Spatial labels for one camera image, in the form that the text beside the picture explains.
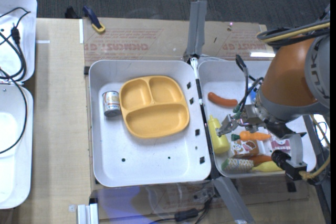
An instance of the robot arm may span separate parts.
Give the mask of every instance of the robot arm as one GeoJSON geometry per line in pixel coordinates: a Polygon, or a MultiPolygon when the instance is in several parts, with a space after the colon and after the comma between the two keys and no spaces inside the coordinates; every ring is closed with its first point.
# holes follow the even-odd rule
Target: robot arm
{"type": "MultiPolygon", "coordinates": [[[[298,171],[307,167],[302,161],[301,137],[305,133],[295,133],[286,123],[303,115],[330,115],[329,31],[328,18],[298,30],[281,29],[280,34],[274,34],[274,31],[259,34],[258,37],[269,45],[282,45],[265,77],[255,80],[252,87],[246,89],[242,101],[233,110],[234,114],[226,115],[217,129],[217,135],[221,136],[238,126],[252,133],[264,127],[280,139],[289,138],[297,154],[283,156],[285,163],[279,158],[282,152],[274,152],[272,158],[279,166],[285,164],[286,174],[294,180],[299,179],[298,171]],[[301,30],[309,32],[306,35],[298,34],[301,30]],[[247,95],[253,90],[256,92],[255,101],[245,105],[247,95]]],[[[237,56],[236,62],[247,78],[247,66],[240,56],[237,56]]]]}

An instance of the can label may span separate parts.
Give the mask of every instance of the can label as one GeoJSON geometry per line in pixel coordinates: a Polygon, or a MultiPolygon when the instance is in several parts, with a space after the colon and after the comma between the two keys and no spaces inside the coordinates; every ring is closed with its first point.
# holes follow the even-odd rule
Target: can label
{"type": "Polygon", "coordinates": [[[119,94],[116,91],[103,93],[104,115],[113,117],[121,114],[119,94]]]}

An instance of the snack package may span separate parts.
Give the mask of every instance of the snack package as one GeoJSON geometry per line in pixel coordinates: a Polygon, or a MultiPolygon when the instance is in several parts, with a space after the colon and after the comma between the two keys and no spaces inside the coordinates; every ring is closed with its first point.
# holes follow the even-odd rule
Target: snack package
{"type": "Polygon", "coordinates": [[[231,141],[229,158],[248,158],[259,154],[259,146],[256,140],[242,141],[240,139],[231,141]]]}
{"type": "Polygon", "coordinates": [[[290,151],[289,139],[279,139],[273,134],[270,135],[271,135],[271,146],[273,151],[275,150],[281,150],[284,152],[290,151]]]}
{"type": "Polygon", "coordinates": [[[222,163],[222,170],[227,172],[245,173],[253,168],[253,161],[248,159],[228,158],[222,163]]]}

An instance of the white plastic container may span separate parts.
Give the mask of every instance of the white plastic container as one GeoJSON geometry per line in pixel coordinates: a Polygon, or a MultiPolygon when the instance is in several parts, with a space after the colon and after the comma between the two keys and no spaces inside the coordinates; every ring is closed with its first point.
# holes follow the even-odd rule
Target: white plastic container
{"type": "Polygon", "coordinates": [[[89,79],[93,169],[97,181],[107,187],[122,187],[195,182],[209,175],[211,162],[190,65],[182,61],[101,60],[91,66],[89,79]],[[106,91],[119,92],[131,79],[154,75],[169,76],[179,84],[188,104],[190,122],[174,135],[138,138],[128,131],[122,115],[104,116],[101,97],[106,91]]]}
{"type": "MultiPolygon", "coordinates": [[[[37,16],[36,0],[0,0],[0,31],[9,37],[11,28],[17,25],[20,46],[26,59],[27,71],[19,84],[29,79],[35,69],[35,30],[37,16]]],[[[20,60],[13,49],[0,37],[0,66],[8,74],[20,67],[20,60]]],[[[9,151],[0,154],[0,209],[14,208],[23,203],[30,192],[33,144],[33,97],[21,87],[27,101],[26,128],[20,141],[9,151]]],[[[9,80],[0,80],[0,152],[13,145],[19,138],[25,120],[24,99],[19,89],[9,80]]]]}
{"type": "MultiPolygon", "coordinates": [[[[269,61],[248,61],[250,74],[264,76],[269,61]]],[[[231,99],[240,101],[244,95],[245,79],[234,61],[204,61],[198,66],[203,103],[207,119],[209,115],[220,122],[231,109],[212,104],[207,94],[223,90],[231,99]]],[[[101,60],[89,70],[93,170],[97,181],[107,187],[196,182],[209,176],[211,162],[205,135],[205,127],[196,88],[194,70],[183,61],[101,60]],[[119,91],[121,86],[134,78],[164,75],[176,80],[188,103],[190,123],[183,131],[168,137],[144,140],[131,135],[122,116],[106,118],[103,113],[101,95],[106,91],[119,91]]],[[[303,118],[288,126],[297,132],[306,132],[303,118]]],[[[303,161],[308,170],[316,165],[316,158],[309,139],[303,137],[303,161]]],[[[227,153],[214,155],[217,170],[226,177],[240,178],[283,174],[272,173],[228,173],[221,169],[227,153]]]]}
{"type": "MultiPolygon", "coordinates": [[[[265,76],[270,61],[246,61],[245,62],[249,74],[254,78],[265,76]]],[[[245,93],[245,77],[243,72],[238,68],[235,61],[204,61],[198,67],[200,82],[202,87],[203,103],[205,107],[206,118],[210,115],[217,118],[221,123],[227,114],[233,115],[232,108],[225,108],[216,105],[208,100],[209,92],[217,93],[228,99],[237,99],[238,102],[242,99],[245,93]]],[[[248,98],[246,104],[251,104],[251,99],[248,98]]],[[[302,138],[303,145],[303,161],[308,164],[307,171],[311,171],[316,166],[316,156],[312,147],[309,134],[304,123],[303,117],[287,123],[287,126],[297,133],[306,132],[302,138]]],[[[233,131],[239,134],[244,131],[244,127],[238,127],[233,131]]],[[[226,134],[229,142],[231,141],[230,134],[226,134]]],[[[270,152],[272,150],[270,141],[258,142],[262,152],[270,152]]],[[[253,172],[253,173],[230,173],[221,169],[222,163],[228,159],[228,153],[215,154],[215,163],[217,170],[224,176],[229,178],[243,178],[253,176],[267,176],[275,174],[283,174],[284,172],[253,172]]]]}

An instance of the carrot toy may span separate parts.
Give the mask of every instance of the carrot toy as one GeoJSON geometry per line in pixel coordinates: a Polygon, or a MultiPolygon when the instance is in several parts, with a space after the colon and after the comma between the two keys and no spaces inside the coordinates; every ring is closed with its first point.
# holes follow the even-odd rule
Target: carrot toy
{"type": "Polygon", "coordinates": [[[249,140],[263,141],[271,138],[270,134],[264,134],[259,132],[251,133],[249,131],[241,131],[239,136],[240,140],[242,141],[249,141],[249,140]]]}
{"type": "Polygon", "coordinates": [[[270,162],[272,160],[271,156],[267,156],[267,155],[255,155],[248,159],[250,161],[253,161],[254,166],[258,166],[259,164],[262,164],[264,162],[270,162]]]}

